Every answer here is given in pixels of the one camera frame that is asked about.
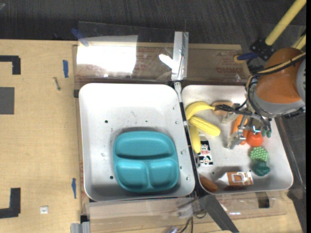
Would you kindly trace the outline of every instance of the banana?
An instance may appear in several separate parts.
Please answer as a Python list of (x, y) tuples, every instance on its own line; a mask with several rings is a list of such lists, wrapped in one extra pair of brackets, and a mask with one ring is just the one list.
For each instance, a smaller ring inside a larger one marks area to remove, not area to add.
[(192, 116), (189, 122), (192, 126), (197, 127), (198, 129), (204, 131), (207, 134), (219, 136), (219, 134), (221, 133), (220, 128), (218, 128), (216, 125), (207, 122), (204, 119), (199, 118), (197, 116)]
[(215, 107), (210, 106), (209, 104), (203, 101), (194, 102), (186, 108), (186, 119), (189, 120), (195, 113), (199, 111), (209, 110), (209, 109), (215, 110)]
[(195, 126), (190, 126), (189, 134), (190, 134), (190, 140), (191, 140), (191, 145), (192, 145), (193, 150), (196, 153), (200, 153), (201, 152), (201, 140), (200, 140), (198, 128)]

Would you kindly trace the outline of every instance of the clear plastic sheet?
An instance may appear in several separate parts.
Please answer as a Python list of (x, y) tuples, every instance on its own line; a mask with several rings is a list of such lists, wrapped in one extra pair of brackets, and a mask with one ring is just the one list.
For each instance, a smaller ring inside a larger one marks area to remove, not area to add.
[(80, 22), (76, 89), (86, 83), (157, 82), (187, 76), (188, 33)]
[[(280, 192), (261, 198), (255, 193), (217, 196), (217, 200), (232, 220), (287, 213)], [(191, 217), (193, 224), (213, 222), (195, 198), (91, 202), (86, 207), (91, 231), (103, 233), (172, 226), (181, 230)]]

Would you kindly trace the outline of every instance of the gray carpet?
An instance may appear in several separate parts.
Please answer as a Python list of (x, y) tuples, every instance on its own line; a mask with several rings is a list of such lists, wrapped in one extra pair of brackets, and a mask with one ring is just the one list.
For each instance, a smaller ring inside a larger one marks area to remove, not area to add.
[[(74, 40), (79, 21), (172, 29), (190, 33), (191, 43), (240, 44), (247, 52), (266, 37), (295, 0), (0, 0), (1, 39)], [(306, 6), (275, 42), (288, 47), (306, 28)], [(306, 116), (282, 118), (295, 189), (306, 194)], [(293, 196), (306, 230), (304, 200)]]

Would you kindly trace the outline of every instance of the yellow pole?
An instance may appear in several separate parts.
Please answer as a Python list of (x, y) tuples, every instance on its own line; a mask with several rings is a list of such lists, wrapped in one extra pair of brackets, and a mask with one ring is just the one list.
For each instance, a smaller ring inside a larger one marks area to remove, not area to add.
[(306, 41), (307, 41), (307, 34), (303, 35), (302, 37), (300, 37), (293, 45), (292, 48), (296, 48), (301, 50), (305, 45), (306, 45)]
[(287, 26), (291, 23), (294, 17), (299, 13), (299, 11), (305, 6), (307, 0), (296, 0), (289, 10), (285, 13), (281, 21), (275, 26), (269, 36), (266, 38), (265, 43), (268, 46), (272, 46), (273, 43), (278, 39), (278, 37), (283, 33)]

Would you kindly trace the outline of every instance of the green toy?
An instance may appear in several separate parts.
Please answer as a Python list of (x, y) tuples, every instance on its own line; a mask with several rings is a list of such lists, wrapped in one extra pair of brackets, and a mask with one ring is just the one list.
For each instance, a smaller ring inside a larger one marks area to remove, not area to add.
[(268, 151), (263, 147), (254, 147), (250, 152), (250, 158), (252, 161), (264, 161), (268, 160)]
[(258, 176), (265, 176), (270, 172), (267, 166), (268, 151), (263, 147), (254, 147), (250, 152), (250, 158), (253, 161), (252, 170)]
[(265, 161), (258, 161), (252, 166), (252, 170), (258, 176), (265, 176), (270, 172), (270, 168)]

